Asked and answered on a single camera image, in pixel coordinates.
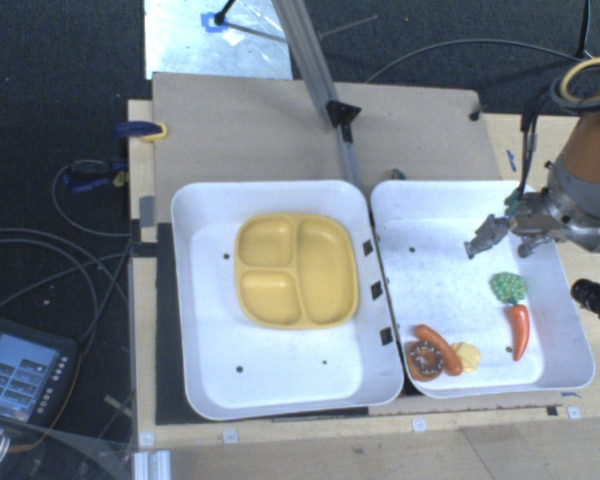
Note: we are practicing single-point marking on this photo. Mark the yellow biscuit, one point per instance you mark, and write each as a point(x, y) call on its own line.
point(469, 357)

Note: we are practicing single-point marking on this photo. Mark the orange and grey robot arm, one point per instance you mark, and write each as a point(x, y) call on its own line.
point(592, 148)

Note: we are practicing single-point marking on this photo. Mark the orange-brown sausage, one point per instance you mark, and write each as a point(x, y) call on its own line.
point(442, 349)

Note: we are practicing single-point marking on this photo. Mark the brown cardboard board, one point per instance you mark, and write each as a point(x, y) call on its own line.
point(250, 133)

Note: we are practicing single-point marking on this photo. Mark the yellow divided plate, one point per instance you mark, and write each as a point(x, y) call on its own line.
point(325, 268)

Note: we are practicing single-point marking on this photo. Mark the black cylinder on white bracket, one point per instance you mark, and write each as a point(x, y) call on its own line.
point(592, 295)

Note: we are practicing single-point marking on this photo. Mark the brown doughnut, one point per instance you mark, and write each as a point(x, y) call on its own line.
point(416, 365)

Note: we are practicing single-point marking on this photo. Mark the green broccoli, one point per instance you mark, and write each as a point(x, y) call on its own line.
point(506, 286)

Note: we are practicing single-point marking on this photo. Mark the orange carrot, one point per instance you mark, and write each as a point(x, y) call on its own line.
point(520, 330)

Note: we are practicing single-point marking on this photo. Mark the white plastic tray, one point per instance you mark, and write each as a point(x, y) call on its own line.
point(280, 368)
point(445, 293)

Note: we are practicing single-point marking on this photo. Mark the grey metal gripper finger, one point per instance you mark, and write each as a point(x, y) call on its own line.
point(487, 235)
point(531, 245)

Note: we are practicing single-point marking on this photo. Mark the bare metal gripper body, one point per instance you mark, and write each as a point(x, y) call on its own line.
point(540, 218)

